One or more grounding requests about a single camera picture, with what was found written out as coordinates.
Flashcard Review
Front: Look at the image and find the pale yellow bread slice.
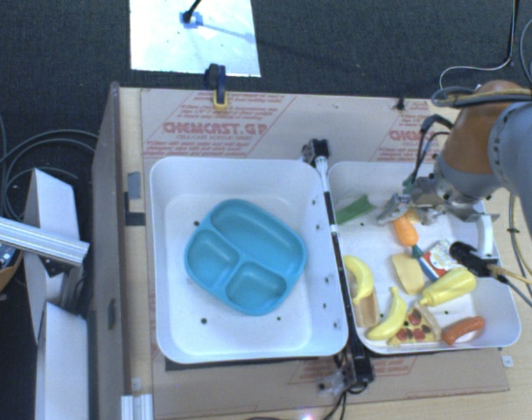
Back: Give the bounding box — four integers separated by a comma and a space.
389, 252, 426, 297

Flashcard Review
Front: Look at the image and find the orange carrot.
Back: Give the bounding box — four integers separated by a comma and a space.
392, 215, 424, 258

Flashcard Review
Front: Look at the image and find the blue divided plate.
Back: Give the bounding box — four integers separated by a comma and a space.
183, 198, 309, 318

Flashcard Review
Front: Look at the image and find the yellow peeled banana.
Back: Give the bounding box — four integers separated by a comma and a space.
341, 255, 376, 306

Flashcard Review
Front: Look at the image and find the white plastic tray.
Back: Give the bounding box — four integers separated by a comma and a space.
326, 160, 523, 356
149, 155, 351, 365

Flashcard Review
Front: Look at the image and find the black cylinder on white bracket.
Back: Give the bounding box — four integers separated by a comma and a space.
448, 213, 501, 279

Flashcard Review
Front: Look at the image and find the thin black and white rod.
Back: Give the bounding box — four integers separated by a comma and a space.
314, 156, 360, 367

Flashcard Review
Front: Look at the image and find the white red blue carton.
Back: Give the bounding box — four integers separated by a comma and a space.
417, 239, 458, 282

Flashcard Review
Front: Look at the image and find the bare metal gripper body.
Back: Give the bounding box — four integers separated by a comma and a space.
408, 175, 490, 213

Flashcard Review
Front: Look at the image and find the pizza slice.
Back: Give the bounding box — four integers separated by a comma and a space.
386, 301, 444, 347

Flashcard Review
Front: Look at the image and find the black block with thin wires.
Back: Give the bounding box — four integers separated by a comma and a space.
317, 351, 377, 396
301, 137, 333, 164

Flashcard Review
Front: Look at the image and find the yellow mustard bottle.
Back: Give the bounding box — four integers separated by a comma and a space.
417, 266, 478, 308

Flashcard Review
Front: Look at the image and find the orange-red sausage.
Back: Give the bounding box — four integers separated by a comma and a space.
440, 315, 487, 347

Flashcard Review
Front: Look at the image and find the brown cardboard board, red print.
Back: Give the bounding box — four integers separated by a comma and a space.
139, 87, 511, 416

